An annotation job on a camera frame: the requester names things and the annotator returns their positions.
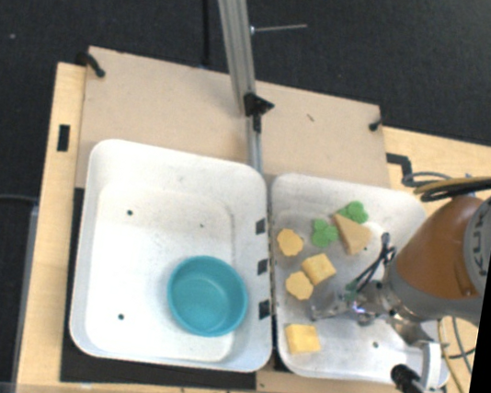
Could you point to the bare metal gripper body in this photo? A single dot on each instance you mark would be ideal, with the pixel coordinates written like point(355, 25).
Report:
point(376, 306)

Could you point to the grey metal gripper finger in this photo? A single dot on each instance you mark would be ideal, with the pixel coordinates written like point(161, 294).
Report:
point(319, 313)
point(339, 305)

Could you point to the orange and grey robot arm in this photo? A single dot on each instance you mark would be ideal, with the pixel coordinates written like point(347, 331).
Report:
point(437, 251)

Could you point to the yellow bread piece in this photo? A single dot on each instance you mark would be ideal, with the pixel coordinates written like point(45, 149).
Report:
point(303, 339)
point(318, 268)

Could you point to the yellow biscuit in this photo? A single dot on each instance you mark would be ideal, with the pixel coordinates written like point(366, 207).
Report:
point(299, 285)
point(289, 242)

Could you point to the white plastic tray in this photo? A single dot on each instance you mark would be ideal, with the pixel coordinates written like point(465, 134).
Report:
point(350, 348)
point(145, 267)

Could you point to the tan pizza slice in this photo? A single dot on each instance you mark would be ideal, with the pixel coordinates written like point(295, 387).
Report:
point(353, 234)

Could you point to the green broccoli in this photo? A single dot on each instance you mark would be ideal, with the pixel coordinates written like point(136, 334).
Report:
point(355, 211)
point(324, 233)

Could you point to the teal bowl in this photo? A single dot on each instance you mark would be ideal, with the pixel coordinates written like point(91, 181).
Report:
point(207, 296)

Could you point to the brown cardboard board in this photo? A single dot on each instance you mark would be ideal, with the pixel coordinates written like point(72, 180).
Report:
point(171, 108)

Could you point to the black cylinder on white bracket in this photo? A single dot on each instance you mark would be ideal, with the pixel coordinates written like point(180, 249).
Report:
point(427, 361)

